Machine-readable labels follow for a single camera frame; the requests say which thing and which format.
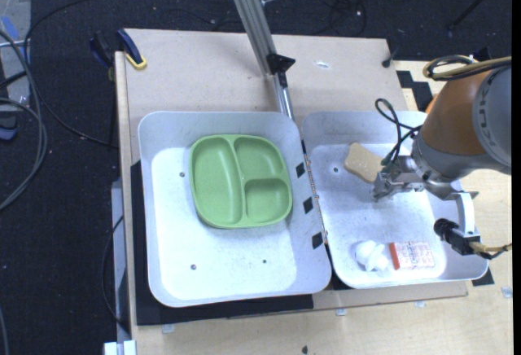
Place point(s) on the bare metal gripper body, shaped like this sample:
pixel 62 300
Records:
pixel 407 174

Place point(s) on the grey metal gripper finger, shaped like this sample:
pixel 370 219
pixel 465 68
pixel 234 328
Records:
pixel 394 189
pixel 378 188

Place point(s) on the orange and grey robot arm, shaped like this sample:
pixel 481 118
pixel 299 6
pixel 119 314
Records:
pixel 460 129

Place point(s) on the tan bread slice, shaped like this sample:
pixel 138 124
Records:
pixel 360 162

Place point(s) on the white plastic tray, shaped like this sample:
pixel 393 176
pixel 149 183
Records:
pixel 358 219
pixel 228 259

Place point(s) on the thin black and white rod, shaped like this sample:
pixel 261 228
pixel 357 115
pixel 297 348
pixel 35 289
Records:
pixel 314 186

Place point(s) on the white crumpled object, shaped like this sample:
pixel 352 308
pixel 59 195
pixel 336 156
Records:
pixel 370 255

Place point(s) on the orange and white packet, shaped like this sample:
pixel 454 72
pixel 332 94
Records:
pixel 415 255

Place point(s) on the green divided plate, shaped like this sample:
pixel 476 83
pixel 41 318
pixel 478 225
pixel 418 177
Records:
pixel 228 182

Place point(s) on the brown cardboard board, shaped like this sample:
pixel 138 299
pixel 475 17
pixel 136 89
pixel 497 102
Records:
pixel 211 72

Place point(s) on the black cylinder on white bracket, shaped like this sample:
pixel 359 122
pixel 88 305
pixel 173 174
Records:
pixel 458 237

